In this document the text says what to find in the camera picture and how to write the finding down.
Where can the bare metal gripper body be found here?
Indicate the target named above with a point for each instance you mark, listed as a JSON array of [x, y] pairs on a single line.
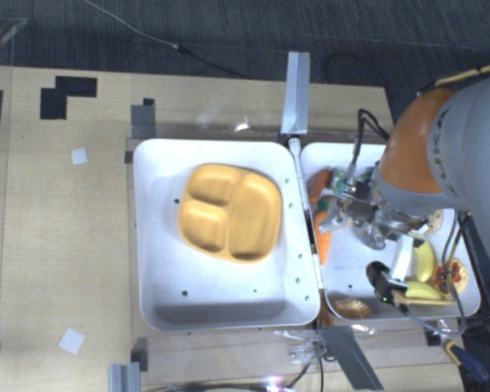
[[361, 204]]

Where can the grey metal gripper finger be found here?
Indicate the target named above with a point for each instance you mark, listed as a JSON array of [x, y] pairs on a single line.
[[330, 219], [345, 223]]

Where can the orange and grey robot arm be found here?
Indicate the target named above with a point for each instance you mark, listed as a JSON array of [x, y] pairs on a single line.
[[465, 137]]

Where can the orange carrot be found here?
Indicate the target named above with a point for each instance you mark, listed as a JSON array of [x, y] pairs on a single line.
[[323, 243]]

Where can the red sausage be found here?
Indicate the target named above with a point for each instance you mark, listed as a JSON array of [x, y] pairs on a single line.
[[317, 184]]

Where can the thin black and white rod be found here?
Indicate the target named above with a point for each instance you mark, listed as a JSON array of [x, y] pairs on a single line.
[[300, 178]]

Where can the white plastic tray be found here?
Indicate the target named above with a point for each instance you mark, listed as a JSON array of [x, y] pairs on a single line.
[[228, 296], [347, 276]]

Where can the chocolate chip biscuit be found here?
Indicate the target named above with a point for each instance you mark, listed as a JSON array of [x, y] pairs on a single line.
[[435, 220]]

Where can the yellow banana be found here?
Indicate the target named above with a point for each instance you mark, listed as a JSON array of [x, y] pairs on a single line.
[[424, 259], [422, 290]]

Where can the brown bread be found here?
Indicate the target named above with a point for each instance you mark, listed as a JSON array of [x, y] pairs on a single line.
[[351, 308]]

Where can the yellow divided plate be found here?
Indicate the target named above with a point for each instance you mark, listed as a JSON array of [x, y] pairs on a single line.
[[228, 212]]

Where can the pizza slice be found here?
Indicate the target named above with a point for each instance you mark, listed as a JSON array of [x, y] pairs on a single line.
[[457, 276]]

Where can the black cylinder on white bracket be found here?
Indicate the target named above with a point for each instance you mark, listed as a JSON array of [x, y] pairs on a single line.
[[386, 282]]

